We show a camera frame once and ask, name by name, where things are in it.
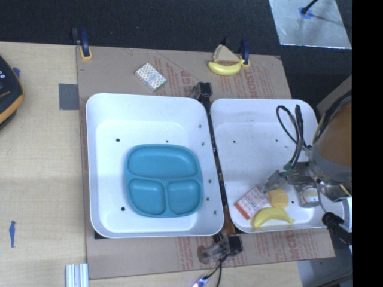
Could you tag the brown cardboard board red print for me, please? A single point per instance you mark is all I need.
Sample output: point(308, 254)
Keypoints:
point(119, 256)

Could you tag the orange and white packet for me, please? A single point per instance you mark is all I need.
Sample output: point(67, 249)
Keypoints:
point(252, 202)

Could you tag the yellow banana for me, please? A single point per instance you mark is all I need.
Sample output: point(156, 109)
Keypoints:
point(224, 68)
point(269, 216)

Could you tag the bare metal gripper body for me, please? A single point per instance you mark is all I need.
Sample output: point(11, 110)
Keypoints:
point(302, 175)

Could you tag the beige bread slice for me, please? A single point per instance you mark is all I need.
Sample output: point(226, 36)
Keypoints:
point(224, 55)

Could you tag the white plastic tray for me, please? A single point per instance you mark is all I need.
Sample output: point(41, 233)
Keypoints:
point(251, 160)
point(107, 160)

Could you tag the white patterned small carton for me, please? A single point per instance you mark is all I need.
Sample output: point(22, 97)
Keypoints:
point(150, 77)

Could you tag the blue divided plate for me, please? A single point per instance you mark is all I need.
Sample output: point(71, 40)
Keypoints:
point(163, 178)

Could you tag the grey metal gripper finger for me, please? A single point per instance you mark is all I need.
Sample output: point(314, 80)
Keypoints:
point(270, 185)
point(282, 174)

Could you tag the black cylinder on white bracket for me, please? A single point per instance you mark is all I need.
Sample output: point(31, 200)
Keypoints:
point(336, 221)

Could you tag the small white can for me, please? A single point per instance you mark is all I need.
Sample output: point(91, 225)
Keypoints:
point(309, 196)

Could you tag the yellow biscuit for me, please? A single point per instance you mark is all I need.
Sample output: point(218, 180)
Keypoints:
point(279, 198)

